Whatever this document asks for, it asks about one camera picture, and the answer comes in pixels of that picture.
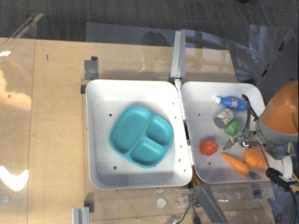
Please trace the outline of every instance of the wire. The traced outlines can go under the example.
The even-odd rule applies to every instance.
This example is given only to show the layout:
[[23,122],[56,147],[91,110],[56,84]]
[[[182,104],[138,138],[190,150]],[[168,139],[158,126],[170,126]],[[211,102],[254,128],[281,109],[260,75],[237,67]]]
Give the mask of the wire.
[[288,149],[287,149],[287,154],[290,153],[290,150],[291,150],[291,142],[288,143]]
[[249,131],[249,126],[250,126],[250,114],[251,114],[251,106],[249,99],[246,95],[242,94],[242,98],[246,102],[246,107],[247,107],[247,119],[246,119],[246,125],[245,128],[243,129],[243,136],[246,137],[248,131]]
[[255,111],[253,110],[253,108],[250,106],[250,112],[252,114],[252,116],[254,117],[255,120],[258,120],[258,115],[255,113]]
[[292,176],[293,176],[293,178],[295,178],[296,181],[299,183],[299,178],[298,178],[294,173],[292,174]]
[[296,185],[296,184],[291,184],[290,185],[290,188],[291,188],[291,190],[294,192],[294,193],[299,193],[299,186],[298,185]]
[[299,218],[299,213],[298,213],[298,204],[297,204],[297,200],[295,195],[292,193],[292,191],[290,191],[290,194],[293,198],[293,203],[295,206],[295,212],[294,212],[294,219],[293,219],[293,224],[297,224],[298,223],[298,218]]
[[194,204],[192,205],[192,208],[193,208],[194,216],[196,217],[196,212],[195,212],[195,209],[194,209]]
[[262,146],[261,143],[260,143],[260,147],[261,147],[261,151],[262,151],[262,154],[263,154],[263,158],[265,159],[268,168],[270,168],[269,163],[268,163],[268,160],[267,160],[267,157],[266,157],[266,155],[265,155],[265,151],[264,151],[263,146]]
[[188,210],[191,208],[191,206],[193,206],[193,205],[191,204],[191,205],[187,208],[187,210],[186,210],[185,214],[183,215],[182,219],[181,219],[179,222],[177,222],[177,224],[182,223],[182,221],[184,220],[184,218],[185,218],[185,216],[187,215],[187,212],[188,212]]

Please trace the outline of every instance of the bottle cap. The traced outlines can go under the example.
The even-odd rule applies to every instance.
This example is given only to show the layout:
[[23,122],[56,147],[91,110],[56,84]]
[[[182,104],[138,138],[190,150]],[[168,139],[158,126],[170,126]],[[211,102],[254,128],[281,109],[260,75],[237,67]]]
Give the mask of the bottle cap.
[[221,101],[221,97],[216,96],[216,97],[215,97],[215,103],[216,103],[216,104],[220,104],[220,101]]

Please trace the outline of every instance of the white tray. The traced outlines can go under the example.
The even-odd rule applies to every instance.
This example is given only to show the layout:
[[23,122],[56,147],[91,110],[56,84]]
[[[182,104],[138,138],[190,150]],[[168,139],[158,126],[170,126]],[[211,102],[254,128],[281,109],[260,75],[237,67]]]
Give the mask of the white tray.
[[[189,151],[176,88],[161,81],[94,80],[86,88],[89,170],[95,187],[127,189],[183,186],[192,178]],[[130,105],[143,105],[166,119],[174,140],[162,161],[142,168],[119,156],[109,132]]]
[[[212,83],[212,82],[186,82],[182,86],[183,103],[185,107],[187,126],[194,156],[194,162],[198,177],[207,183],[235,183],[235,182],[261,182],[269,181],[264,168],[250,168],[257,173],[256,179],[239,174],[221,155],[222,148],[230,136],[218,128],[213,118],[225,109],[225,106],[214,103],[216,96],[239,97],[245,94],[257,115],[265,109],[260,91],[251,84],[241,83]],[[233,111],[237,119],[241,121],[243,130],[246,123],[246,112]],[[253,130],[255,122],[251,117],[250,130]],[[203,140],[213,139],[218,144],[218,151],[211,156],[203,155],[199,151],[199,144]],[[237,146],[227,154],[243,161],[245,149]],[[271,167],[276,166],[274,159],[266,154]]]

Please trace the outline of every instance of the metal clamp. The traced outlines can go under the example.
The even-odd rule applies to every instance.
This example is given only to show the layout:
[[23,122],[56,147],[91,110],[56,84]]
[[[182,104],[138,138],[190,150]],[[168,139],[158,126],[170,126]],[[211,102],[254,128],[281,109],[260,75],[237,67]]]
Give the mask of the metal clamp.
[[71,223],[72,224],[90,224],[89,207],[84,207],[82,209],[73,208]]
[[185,48],[186,34],[185,31],[176,31],[174,38],[173,57],[171,65],[170,79],[185,77]]
[[284,166],[284,173],[282,176],[280,176],[281,179],[285,180],[286,182],[293,182],[295,181],[294,178],[292,178],[293,174],[293,163],[291,160],[291,156],[285,156],[281,159],[282,164]]

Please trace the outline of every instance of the gray carpet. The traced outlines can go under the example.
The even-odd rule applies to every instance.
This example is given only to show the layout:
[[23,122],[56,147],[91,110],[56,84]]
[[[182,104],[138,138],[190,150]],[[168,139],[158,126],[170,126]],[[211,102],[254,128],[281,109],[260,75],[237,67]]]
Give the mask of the gray carpet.
[[[16,23],[20,16],[45,13],[38,26],[40,39],[84,41],[86,22],[101,22],[200,29],[242,40],[248,25],[294,28],[298,37],[298,7],[299,0],[0,0],[0,15],[1,22],[7,13]],[[0,35],[10,36],[13,26],[9,28]]]

